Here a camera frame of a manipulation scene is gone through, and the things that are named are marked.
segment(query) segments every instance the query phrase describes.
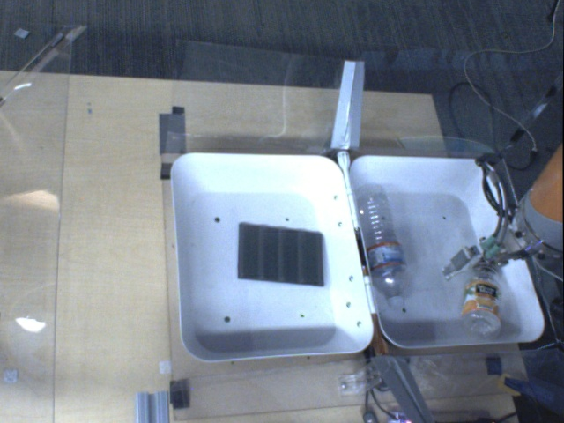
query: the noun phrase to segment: plastic water bottle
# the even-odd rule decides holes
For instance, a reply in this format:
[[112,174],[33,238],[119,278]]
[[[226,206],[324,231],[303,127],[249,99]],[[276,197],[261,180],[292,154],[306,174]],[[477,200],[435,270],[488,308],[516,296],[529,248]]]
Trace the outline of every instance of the plastic water bottle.
[[404,250],[397,242],[390,204],[380,185],[366,185],[357,193],[360,229],[367,249],[368,265],[375,288],[388,298],[407,287]]
[[472,277],[464,287],[462,319],[474,338],[496,338],[500,334],[499,273],[493,268],[472,270]]

